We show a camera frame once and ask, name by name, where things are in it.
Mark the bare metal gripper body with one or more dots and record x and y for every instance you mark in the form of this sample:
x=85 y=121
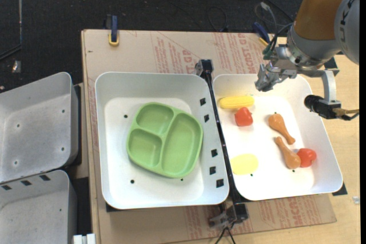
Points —
x=281 y=61

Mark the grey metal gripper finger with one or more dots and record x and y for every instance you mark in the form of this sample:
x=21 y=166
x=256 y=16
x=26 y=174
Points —
x=271 y=81
x=260 y=81

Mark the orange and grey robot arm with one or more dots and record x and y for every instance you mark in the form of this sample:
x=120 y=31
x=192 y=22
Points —
x=317 y=11

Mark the yellow corn cob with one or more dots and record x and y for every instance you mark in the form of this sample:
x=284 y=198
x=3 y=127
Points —
x=236 y=102

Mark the orange chicken drumstick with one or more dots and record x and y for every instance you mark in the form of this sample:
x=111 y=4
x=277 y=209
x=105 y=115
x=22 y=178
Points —
x=278 y=124
x=288 y=155

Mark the pale yellow oval slice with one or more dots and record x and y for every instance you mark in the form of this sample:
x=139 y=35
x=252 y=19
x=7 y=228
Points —
x=244 y=164

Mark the brown cardboard board red print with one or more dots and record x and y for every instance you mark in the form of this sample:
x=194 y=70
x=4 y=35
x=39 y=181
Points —
x=171 y=45

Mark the white plastic tray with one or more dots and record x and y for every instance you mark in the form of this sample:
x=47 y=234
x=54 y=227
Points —
x=114 y=151
x=31 y=214
x=268 y=180
x=34 y=128

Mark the green divided plate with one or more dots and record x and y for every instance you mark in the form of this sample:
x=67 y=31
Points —
x=177 y=140

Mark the black cylinder on white bracket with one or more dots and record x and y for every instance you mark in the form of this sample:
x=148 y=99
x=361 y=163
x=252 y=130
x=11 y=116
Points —
x=320 y=105

